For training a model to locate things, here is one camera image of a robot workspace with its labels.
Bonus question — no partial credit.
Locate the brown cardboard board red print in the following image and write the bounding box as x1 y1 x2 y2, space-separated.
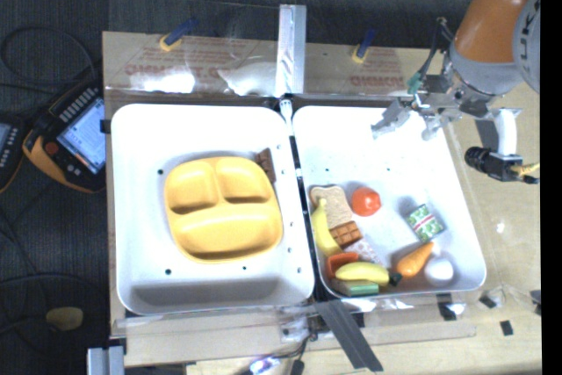
101 30 542 368

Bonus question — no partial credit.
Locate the yellow banana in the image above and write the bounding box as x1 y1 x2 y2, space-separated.
334 261 392 288
310 198 343 258

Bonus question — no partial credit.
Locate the red orange tomato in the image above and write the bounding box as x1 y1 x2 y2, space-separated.
350 186 383 218

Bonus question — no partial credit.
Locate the white and pink patterned packet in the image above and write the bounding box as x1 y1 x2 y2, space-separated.
350 234 388 270

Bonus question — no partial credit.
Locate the olive yellow oval lump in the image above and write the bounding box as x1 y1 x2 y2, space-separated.
45 306 85 332

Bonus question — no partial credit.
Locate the orange carrot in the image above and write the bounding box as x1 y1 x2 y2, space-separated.
389 241 436 288

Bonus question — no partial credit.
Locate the yellow divided plate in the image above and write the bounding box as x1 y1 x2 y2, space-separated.
162 155 285 265

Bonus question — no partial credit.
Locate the light brown waffle biscuit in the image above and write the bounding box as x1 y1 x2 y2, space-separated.
328 220 364 251

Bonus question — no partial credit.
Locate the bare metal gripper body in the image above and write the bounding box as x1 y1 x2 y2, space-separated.
410 74 493 120

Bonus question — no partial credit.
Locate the white plastic tray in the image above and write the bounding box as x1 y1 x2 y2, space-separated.
291 105 487 301
110 102 316 316

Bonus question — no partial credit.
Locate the green and white carton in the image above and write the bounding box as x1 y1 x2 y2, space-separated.
404 203 447 244

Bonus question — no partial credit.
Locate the black cylinder on white bracket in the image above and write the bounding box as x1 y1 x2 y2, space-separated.
464 107 526 184

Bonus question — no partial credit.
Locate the white egg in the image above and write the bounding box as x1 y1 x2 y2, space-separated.
423 257 455 288

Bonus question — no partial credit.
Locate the dark brown chocolate bar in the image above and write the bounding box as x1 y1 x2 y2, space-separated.
254 148 278 185

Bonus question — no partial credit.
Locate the brown bread slice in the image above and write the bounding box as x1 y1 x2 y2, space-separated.
308 184 353 230

